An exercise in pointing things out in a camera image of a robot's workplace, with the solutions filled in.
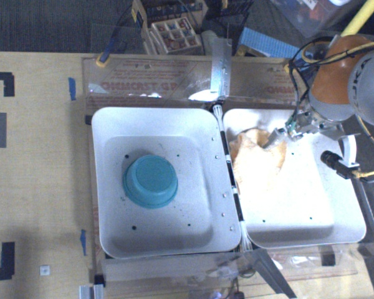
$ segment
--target white sink basin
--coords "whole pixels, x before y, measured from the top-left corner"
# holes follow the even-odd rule
[[[291,113],[229,110],[223,118],[226,138],[228,142],[235,140],[250,128],[271,132],[283,127]],[[288,141],[274,189],[264,194],[253,187],[241,194],[248,234],[256,245],[271,249],[349,244],[364,238],[366,225],[352,182],[321,162],[325,150],[342,155],[338,142],[318,133]]]
[[[100,241],[115,258],[224,252],[241,232],[218,123],[180,108],[103,108],[92,119]],[[178,178],[175,198],[147,209],[132,202],[122,175],[136,159],[158,155]]]

